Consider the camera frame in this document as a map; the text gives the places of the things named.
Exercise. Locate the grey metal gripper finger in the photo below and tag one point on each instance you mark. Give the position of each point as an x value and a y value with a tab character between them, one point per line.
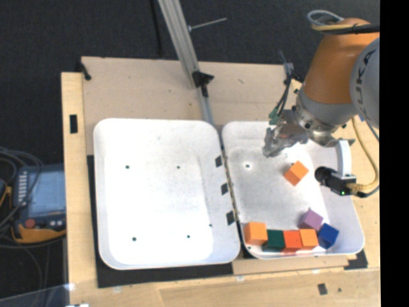
280	146
269	143

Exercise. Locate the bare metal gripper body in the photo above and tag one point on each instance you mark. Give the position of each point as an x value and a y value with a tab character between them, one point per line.
306	130

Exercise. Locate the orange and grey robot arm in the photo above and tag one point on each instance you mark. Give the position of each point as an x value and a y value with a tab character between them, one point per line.
332	69

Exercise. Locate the white plastic tray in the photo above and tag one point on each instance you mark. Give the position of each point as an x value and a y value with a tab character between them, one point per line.
271	197
159	197

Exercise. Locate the purple cube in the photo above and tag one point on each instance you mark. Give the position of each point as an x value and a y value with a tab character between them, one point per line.
311	219

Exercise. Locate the green cube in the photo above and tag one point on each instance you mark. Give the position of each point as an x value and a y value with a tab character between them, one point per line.
275	239

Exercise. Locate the dark orange cube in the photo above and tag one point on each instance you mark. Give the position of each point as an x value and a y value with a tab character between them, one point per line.
292	239

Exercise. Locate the blue cube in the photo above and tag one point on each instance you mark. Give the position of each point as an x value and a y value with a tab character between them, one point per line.
328	235

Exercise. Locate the brown cardboard board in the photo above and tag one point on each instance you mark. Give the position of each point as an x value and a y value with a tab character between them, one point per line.
137	91

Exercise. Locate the black cylinder on white bracket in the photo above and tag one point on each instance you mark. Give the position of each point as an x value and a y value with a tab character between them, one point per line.
332	179

